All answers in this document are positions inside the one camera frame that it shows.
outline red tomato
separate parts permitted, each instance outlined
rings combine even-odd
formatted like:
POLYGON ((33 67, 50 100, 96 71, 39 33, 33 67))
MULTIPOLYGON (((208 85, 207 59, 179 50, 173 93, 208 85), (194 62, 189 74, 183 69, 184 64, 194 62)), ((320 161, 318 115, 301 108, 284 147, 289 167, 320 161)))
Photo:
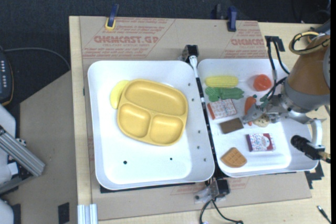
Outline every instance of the red tomato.
POLYGON ((272 87, 272 81, 268 76, 261 74, 256 77, 253 83, 253 87, 258 91, 265 91, 272 87))

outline blue clamp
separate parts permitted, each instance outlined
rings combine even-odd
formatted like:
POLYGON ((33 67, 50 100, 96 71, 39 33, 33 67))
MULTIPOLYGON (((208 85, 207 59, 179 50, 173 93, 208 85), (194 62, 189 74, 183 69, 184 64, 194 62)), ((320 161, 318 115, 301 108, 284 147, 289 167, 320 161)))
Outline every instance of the blue clamp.
POLYGON ((227 30, 229 32, 235 32, 236 29, 236 19, 237 19, 237 9, 234 6, 231 6, 227 9, 227 30))
POLYGON ((118 10, 119 10, 119 4, 114 4, 112 6, 112 11, 111 11, 110 17, 107 18, 106 23, 105 23, 105 28, 107 30, 114 30, 114 28, 116 26, 115 25, 116 24, 115 17, 118 14, 118 10))

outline cardboard sheet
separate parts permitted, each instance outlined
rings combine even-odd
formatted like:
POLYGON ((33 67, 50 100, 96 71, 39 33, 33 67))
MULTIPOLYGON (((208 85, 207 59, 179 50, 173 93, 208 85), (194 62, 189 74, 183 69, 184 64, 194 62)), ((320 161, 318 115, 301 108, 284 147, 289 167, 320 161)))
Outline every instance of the cardboard sheet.
MULTIPOLYGON (((107 31, 105 17, 80 17, 92 202, 98 205, 99 220, 199 210, 202 204, 195 203, 194 194, 205 187, 204 183, 101 193, 94 172, 87 71, 99 60, 177 60, 186 45, 198 45, 199 61, 267 58, 258 23, 237 21, 237 31, 229 32, 225 20, 124 17, 116 20, 115 30, 107 31)), ((311 197, 303 172, 228 180, 232 192, 218 203, 221 207, 311 197)))

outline yellow plate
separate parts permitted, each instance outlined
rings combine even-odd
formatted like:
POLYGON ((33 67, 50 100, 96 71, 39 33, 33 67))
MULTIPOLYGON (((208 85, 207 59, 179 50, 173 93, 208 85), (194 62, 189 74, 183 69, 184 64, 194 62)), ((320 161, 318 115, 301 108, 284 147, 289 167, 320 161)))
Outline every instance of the yellow plate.
POLYGON ((121 131, 133 139, 169 146, 181 138, 187 115, 188 102, 181 91, 137 79, 121 94, 117 121, 121 131))

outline wooden tabletop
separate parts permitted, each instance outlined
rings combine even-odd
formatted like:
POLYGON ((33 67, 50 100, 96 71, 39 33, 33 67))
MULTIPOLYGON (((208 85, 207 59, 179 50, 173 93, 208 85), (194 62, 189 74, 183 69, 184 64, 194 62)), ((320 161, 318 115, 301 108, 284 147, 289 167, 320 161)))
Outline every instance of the wooden tabletop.
MULTIPOLYGON (((92 203, 88 141, 86 129, 85 100, 83 96, 83 69, 80 38, 80 18, 71 16, 70 26, 70 49, 72 66, 72 92, 75 123, 75 146, 76 146, 76 171, 77 171, 77 192, 78 204, 89 205, 92 203)), ((293 36, 316 27, 317 25, 306 24, 284 24, 284 23, 259 23, 263 36, 279 36, 284 45, 287 46, 293 36)), ((282 61, 291 69, 297 56, 289 50, 282 52, 282 61)), ((323 141, 326 151, 330 152, 330 118, 324 108, 317 112, 311 112, 313 118, 325 118, 323 122, 323 141)), ((324 177, 322 180, 313 182, 311 190, 312 198, 303 200, 272 202, 269 204, 256 204, 248 206, 237 206, 221 209, 224 216, 231 219, 241 219, 245 224, 249 223, 328 223, 322 214, 317 210, 320 205, 331 218, 331 166, 322 162, 324 177)), ((164 215, 145 216, 137 218, 123 218, 116 220, 105 220, 99 223, 139 223, 139 224, 163 224, 163 223, 198 223, 199 211, 188 211, 164 215)), ((208 209, 203 215, 203 220, 211 224, 229 223, 216 212, 215 209, 208 209)))

